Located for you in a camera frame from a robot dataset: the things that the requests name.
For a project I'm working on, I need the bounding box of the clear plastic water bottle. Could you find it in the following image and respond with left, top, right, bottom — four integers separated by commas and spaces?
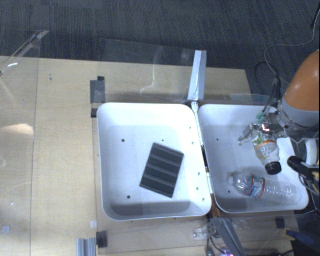
226, 172, 299, 200

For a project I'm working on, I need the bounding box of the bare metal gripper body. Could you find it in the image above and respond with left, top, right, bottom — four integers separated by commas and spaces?
251, 112, 289, 135

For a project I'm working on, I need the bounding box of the dark grey ribbed block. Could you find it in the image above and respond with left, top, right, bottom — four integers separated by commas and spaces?
139, 142, 185, 199

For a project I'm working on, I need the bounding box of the white plastic tray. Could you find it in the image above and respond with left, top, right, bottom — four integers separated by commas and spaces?
96, 102, 213, 222
197, 103, 310, 215

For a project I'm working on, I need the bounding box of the clear bottle with black cap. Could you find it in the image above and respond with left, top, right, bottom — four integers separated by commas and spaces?
251, 131, 283, 176

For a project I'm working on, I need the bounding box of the black cylinder on white bracket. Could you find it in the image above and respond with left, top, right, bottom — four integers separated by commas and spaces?
286, 138, 320, 181

